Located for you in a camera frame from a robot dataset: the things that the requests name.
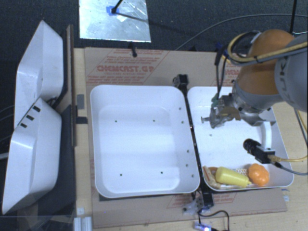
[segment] blue tape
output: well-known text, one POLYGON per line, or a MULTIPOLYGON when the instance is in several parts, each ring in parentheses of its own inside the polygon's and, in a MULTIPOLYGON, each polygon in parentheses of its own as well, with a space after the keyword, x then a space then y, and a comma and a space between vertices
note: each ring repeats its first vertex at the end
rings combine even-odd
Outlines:
POLYGON ((107 7, 106 7, 106 11, 107 11, 107 13, 108 13, 110 16, 114 16, 114 15, 116 15, 116 13, 120 13, 119 8, 116 9, 116 12, 115 12, 115 13, 112 13, 112 12, 111 12, 112 8, 114 8, 114 6, 107 6, 107 7))

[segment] cardboard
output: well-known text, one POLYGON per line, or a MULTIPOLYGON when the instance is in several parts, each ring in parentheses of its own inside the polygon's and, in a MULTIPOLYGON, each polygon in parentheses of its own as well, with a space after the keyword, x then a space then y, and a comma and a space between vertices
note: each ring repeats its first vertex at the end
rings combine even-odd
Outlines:
MULTIPOLYGON (((87 105, 90 92, 101 84, 166 85, 171 86, 178 74, 188 74, 189 88, 215 86, 215 53, 189 51, 138 50, 137 58, 131 50, 86 48, 85 71, 87 105)), ((224 86, 231 86, 239 67, 226 66, 224 86)), ((94 160, 91 113, 88 108, 92 214, 94 228, 126 226, 196 219, 183 215, 182 208, 193 199, 190 194, 149 196, 110 200, 99 196, 94 183, 94 160)), ((230 216, 286 211, 281 189, 247 192, 215 193, 214 213, 226 210, 230 216)))

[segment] metal plate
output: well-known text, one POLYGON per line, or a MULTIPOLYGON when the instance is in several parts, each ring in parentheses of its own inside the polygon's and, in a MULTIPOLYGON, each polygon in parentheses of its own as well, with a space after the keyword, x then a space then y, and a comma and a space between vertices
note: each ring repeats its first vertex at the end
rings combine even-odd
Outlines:
POLYGON ((151 42, 145 0, 79 0, 79 28, 83 39, 151 42))

